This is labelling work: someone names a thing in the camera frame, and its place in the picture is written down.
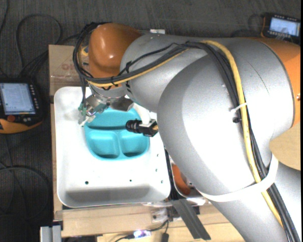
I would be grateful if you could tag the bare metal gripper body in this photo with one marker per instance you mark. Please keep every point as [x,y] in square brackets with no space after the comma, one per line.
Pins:
[98,103]

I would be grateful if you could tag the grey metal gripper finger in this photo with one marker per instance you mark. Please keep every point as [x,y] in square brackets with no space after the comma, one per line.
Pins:
[81,120]
[91,118]

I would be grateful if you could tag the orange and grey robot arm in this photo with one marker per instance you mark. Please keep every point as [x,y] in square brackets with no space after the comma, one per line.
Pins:
[197,110]

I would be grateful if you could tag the blue divided plate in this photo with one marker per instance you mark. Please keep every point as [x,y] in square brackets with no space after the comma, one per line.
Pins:
[108,137]

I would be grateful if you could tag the orange rounded object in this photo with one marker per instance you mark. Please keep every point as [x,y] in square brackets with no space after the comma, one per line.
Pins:
[180,180]

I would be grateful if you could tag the black cylinder on white bracket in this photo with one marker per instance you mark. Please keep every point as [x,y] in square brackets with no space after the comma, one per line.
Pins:
[141,127]

